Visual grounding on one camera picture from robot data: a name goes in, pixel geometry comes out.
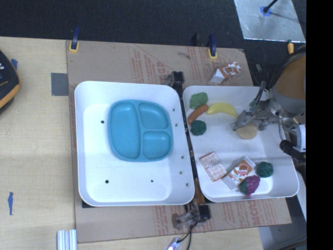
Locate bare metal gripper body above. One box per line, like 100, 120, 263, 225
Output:
250, 99, 287, 127

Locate tan round biscuit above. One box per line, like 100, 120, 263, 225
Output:
235, 123, 259, 141

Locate yellow banana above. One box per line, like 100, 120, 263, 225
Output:
206, 102, 239, 119

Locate white plastic tray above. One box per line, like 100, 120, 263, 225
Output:
74, 80, 196, 207
182, 85, 300, 203

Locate dark green broccoli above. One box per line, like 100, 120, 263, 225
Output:
255, 161, 275, 178
190, 119, 208, 136

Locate orange sausage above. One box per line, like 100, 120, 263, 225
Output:
187, 104, 209, 126

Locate light green broccoli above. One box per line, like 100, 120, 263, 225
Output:
189, 92, 209, 110

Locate orange and white carton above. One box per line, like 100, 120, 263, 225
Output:
223, 156, 257, 191
209, 61, 242, 85

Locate orange and white packet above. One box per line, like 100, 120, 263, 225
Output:
199, 151, 228, 183

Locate purple grapes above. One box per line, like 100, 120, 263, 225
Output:
239, 174, 261, 196

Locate thin black and white rod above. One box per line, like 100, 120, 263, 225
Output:
175, 81, 203, 206

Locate blue divided plate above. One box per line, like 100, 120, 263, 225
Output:
107, 99, 174, 163

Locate brown cardboard board red print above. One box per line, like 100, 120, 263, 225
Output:
66, 40, 293, 244

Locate black cylinder on white bracket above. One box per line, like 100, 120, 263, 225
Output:
278, 123, 307, 163

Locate black block with thin wires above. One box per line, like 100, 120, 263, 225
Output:
197, 204, 212, 221
170, 71, 186, 88

